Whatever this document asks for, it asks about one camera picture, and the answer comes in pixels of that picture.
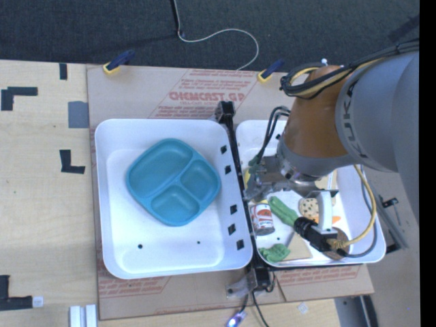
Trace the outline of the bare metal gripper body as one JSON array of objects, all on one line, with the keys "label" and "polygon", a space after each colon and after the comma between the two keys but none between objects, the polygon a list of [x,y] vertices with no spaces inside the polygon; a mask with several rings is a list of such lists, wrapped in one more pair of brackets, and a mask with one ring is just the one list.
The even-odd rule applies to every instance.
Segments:
[{"label": "bare metal gripper body", "polygon": [[317,190],[315,182],[327,173],[325,158],[268,156],[262,159],[259,171],[259,194],[266,197],[278,191],[294,191],[305,197]]}]

